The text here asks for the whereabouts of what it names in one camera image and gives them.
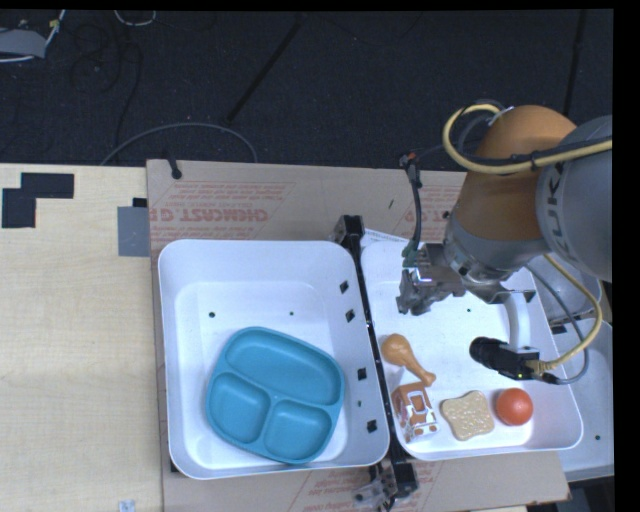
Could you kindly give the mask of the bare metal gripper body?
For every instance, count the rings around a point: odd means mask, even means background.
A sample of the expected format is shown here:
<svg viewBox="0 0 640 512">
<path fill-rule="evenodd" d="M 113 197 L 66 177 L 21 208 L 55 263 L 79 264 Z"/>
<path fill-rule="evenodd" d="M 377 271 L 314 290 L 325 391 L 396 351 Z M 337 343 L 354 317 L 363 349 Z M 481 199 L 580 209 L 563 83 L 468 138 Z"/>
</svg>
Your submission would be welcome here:
<svg viewBox="0 0 640 512">
<path fill-rule="evenodd" d="M 416 286 L 440 287 L 442 300 L 470 292 L 484 302 L 502 301 L 502 272 L 470 256 L 457 244 L 424 244 L 410 272 Z"/>
</svg>

